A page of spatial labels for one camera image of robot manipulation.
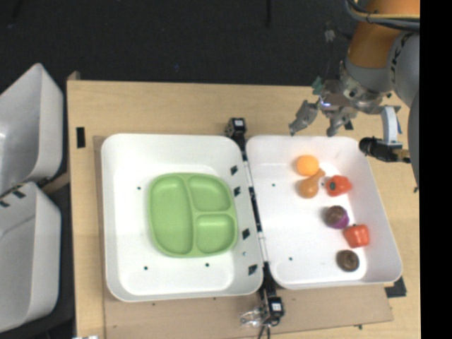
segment red pepper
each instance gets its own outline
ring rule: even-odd
[[[326,190],[330,196],[339,196],[352,189],[352,184],[345,176],[335,175],[326,182]]]
[[[366,225],[353,225],[344,231],[345,239],[350,247],[361,247],[369,244],[369,229]]]

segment wooden table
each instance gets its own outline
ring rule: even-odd
[[[311,88],[69,80],[67,98],[76,335],[106,339],[255,336],[255,328],[240,328],[238,321],[239,310],[255,302],[254,297],[185,299],[125,307],[108,293],[102,277],[94,138],[114,133],[223,135],[231,117],[246,119],[248,137],[288,135],[287,125],[302,101],[316,100]],[[387,104],[403,105],[397,97]],[[402,107],[398,117],[405,130],[407,107]],[[319,114],[298,134],[325,136],[328,123]],[[383,134],[380,116],[358,114],[353,125],[355,130],[339,134],[357,140]],[[406,134],[399,139],[407,144]],[[419,193],[414,192],[416,183],[409,165],[373,158],[369,162],[403,260],[408,295],[387,300],[383,285],[302,293],[281,290],[287,314],[273,328],[272,337],[420,337]],[[138,314],[128,316],[132,311]],[[364,325],[362,330],[356,327],[367,323],[371,325]]]

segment green plate compartment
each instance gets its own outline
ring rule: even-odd
[[[170,256],[212,256],[237,241],[237,215],[229,187],[210,174],[171,173],[148,191],[153,241]]]

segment brown round food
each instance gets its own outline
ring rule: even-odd
[[[336,261],[341,269],[344,271],[355,271],[359,267],[358,255],[352,250],[342,250],[338,252]]]

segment toy vegetable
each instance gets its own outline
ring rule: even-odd
[[[361,247],[369,244],[369,229],[366,225],[353,225],[344,230],[344,237],[350,247]]]
[[[319,179],[325,176],[325,171],[321,168],[316,174],[303,179],[299,184],[299,194],[305,198],[313,198],[319,192]]]
[[[339,205],[331,206],[325,213],[327,226],[335,229],[346,228],[349,222],[347,211]]]
[[[352,189],[352,184],[345,176],[340,176],[338,174],[332,176],[326,182],[326,190],[330,196],[339,196],[347,193]]]
[[[344,271],[355,271],[359,268],[358,255],[352,250],[339,251],[336,256],[336,262]]]

